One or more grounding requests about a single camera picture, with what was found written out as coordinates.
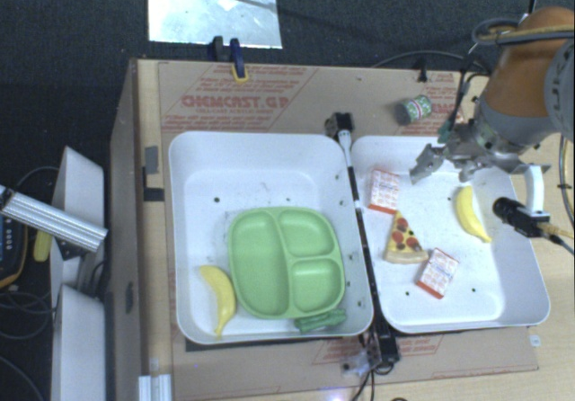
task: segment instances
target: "green plate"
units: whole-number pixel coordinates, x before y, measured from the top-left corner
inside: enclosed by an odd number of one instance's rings
[[[230,227],[228,253],[235,294],[257,317],[313,316],[343,297],[340,245],[330,222],[312,209],[243,212]]]

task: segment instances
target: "toy pizza slice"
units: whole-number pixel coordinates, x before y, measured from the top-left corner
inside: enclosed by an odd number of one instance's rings
[[[395,212],[384,259],[391,263],[419,263],[427,261],[428,258],[428,253],[421,247],[408,221],[399,210]]]

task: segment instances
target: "yellow banana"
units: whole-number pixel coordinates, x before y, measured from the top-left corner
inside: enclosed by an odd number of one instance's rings
[[[224,326],[235,314],[234,287],[224,271],[214,265],[202,265],[199,267],[199,272],[216,293],[217,327],[214,332],[219,339],[222,336]]]
[[[482,223],[473,211],[473,189],[471,185],[465,186],[457,194],[456,212],[459,223],[467,233],[478,236],[485,243],[491,241],[491,237],[485,233]]]

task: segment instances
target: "cardboard box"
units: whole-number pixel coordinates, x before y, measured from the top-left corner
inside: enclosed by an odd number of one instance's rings
[[[336,111],[354,115],[354,138],[434,135],[453,105],[457,75],[430,72],[429,82],[418,84],[412,70],[264,65],[249,70],[252,81],[238,85],[229,64],[130,63],[111,140],[107,315],[113,331],[109,375],[115,375],[109,385],[118,400],[137,399],[137,377],[148,373],[171,373],[179,401],[360,382],[343,370],[362,351],[357,337],[227,348],[186,342],[174,312],[167,150],[188,129],[322,134],[325,120]],[[418,94],[431,99],[433,113],[397,126],[394,103]],[[524,327],[403,336],[398,344],[402,359],[384,383],[537,368]]]

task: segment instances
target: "dark floor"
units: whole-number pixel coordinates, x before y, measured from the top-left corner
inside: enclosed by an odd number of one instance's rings
[[[146,0],[1,0],[0,183],[58,165],[69,145],[107,165],[108,140],[128,58],[203,59],[193,45],[151,43]],[[248,61],[303,65],[370,66],[409,50],[464,54],[481,20],[519,17],[529,0],[278,0],[284,49],[245,51]],[[538,0],[573,9],[574,0]],[[481,53],[489,62],[494,52]],[[413,59],[396,67],[410,67]],[[429,66],[456,69],[446,58]],[[53,174],[22,188],[49,201]],[[21,290],[48,291],[45,266],[30,260]],[[0,309],[0,331],[27,326],[30,318]],[[0,356],[30,375],[49,397],[51,333],[30,341],[0,338]],[[34,399],[16,373],[0,361],[0,400]]]

